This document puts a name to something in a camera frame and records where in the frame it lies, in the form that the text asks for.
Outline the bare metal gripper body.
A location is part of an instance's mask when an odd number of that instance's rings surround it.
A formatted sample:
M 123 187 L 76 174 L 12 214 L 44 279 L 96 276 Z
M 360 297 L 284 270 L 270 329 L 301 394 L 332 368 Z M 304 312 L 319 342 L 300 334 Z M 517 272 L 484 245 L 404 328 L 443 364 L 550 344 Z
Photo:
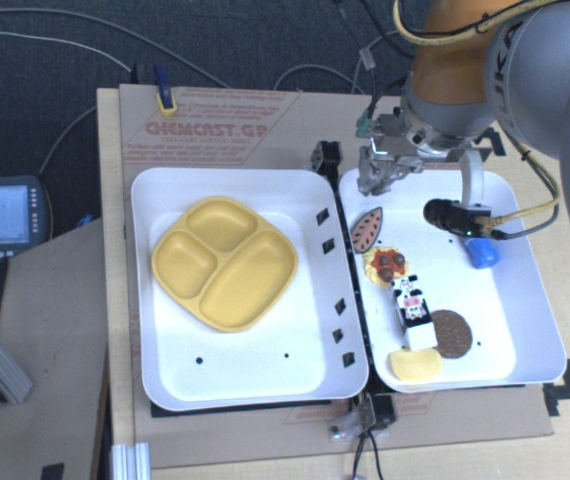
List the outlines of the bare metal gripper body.
M 457 163 L 468 152 L 478 153 L 485 162 L 491 148 L 475 146 L 474 140 L 473 136 L 442 131 L 409 108 L 395 108 L 374 122 L 367 159 L 376 169 L 379 164 L 419 169 L 426 163 Z

